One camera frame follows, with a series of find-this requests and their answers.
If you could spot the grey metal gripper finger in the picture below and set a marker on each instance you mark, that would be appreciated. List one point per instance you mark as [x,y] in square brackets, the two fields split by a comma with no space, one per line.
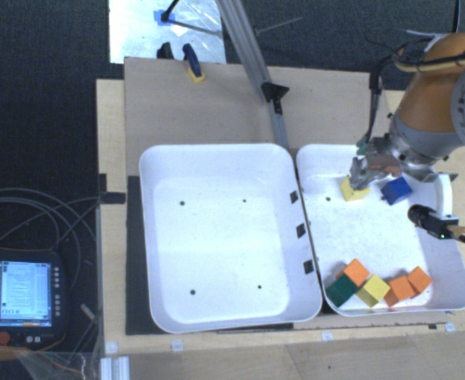
[355,172]
[366,180]

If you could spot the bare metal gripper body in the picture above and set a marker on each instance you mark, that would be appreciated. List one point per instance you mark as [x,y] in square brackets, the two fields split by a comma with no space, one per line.
[386,160]

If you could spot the yellow cube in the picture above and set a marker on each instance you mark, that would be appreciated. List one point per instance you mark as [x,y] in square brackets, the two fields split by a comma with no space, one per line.
[372,289]
[353,194]

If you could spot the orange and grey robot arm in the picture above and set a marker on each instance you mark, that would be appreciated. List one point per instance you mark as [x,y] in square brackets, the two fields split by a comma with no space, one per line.
[430,97]

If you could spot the blue cube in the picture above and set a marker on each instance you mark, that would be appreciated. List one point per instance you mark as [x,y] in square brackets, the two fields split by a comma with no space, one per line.
[396,190]

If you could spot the white plastic tray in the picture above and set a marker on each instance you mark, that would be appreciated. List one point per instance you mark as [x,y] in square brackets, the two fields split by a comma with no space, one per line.
[367,236]
[220,240]

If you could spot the orange cube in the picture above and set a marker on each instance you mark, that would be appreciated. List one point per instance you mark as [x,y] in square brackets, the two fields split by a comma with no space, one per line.
[399,290]
[419,280]
[355,271]

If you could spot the green cube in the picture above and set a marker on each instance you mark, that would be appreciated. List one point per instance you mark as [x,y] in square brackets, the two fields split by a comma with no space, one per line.
[341,291]

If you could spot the brown cardboard board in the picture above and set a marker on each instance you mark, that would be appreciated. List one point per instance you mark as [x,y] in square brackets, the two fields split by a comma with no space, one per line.
[200,109]

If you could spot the black cylinder on white bracket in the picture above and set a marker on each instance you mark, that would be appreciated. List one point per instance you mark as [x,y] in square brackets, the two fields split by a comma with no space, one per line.
[430,218]

